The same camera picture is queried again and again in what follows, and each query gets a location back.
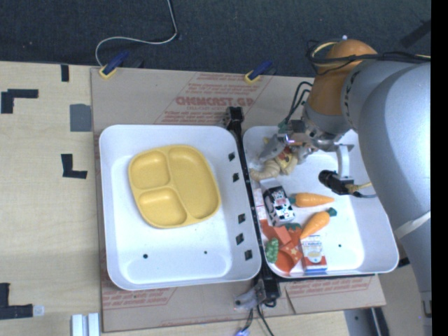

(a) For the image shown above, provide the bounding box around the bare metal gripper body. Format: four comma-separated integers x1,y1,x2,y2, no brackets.
285,119,341,158

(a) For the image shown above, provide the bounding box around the yellow toy pizza slice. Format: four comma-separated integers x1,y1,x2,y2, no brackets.
275,147,299,176

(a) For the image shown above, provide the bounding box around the beige toy croissant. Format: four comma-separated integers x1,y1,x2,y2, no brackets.
249,159,281,183

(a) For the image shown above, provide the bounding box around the thin black rod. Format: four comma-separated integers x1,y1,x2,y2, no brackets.
232,127,269,284

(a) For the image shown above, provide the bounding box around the orange toy carrot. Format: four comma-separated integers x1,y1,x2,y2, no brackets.
299,206,338,241
288,192,335,209

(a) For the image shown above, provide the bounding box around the cow print carton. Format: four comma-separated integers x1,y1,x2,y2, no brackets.
262,185,296,228

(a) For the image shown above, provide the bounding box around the pink and white carton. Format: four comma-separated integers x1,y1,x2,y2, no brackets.
252,187,268,221

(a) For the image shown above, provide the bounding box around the red toy strawberry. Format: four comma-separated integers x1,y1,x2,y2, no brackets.
283,222,303,245

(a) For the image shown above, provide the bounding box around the red orange block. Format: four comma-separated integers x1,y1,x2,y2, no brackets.
260,218,292,246

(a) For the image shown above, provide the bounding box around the white plastic tray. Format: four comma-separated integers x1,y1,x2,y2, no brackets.
99,123,263,291
242,125,400,279

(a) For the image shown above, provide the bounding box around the brown cardboard board red print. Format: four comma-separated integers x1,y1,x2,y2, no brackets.
90,66,387,333

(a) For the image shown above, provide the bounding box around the green toy broccoli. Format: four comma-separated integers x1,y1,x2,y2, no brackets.
264,237,280,262

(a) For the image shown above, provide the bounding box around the orange white blue carton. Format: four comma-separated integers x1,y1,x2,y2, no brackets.
300,234,329,276

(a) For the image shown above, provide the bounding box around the orange slice with yellow stars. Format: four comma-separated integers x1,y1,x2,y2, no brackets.
274,243,304,273

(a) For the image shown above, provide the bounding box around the yellow divided plate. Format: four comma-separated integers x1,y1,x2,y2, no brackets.
127,144,222,230

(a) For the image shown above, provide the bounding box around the black cylinder on white bracket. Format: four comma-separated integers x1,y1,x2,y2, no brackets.
318,143,356,196

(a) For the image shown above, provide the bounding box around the black block with thin wires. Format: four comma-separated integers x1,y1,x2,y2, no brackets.
258,277,281,301
225,106,245,131

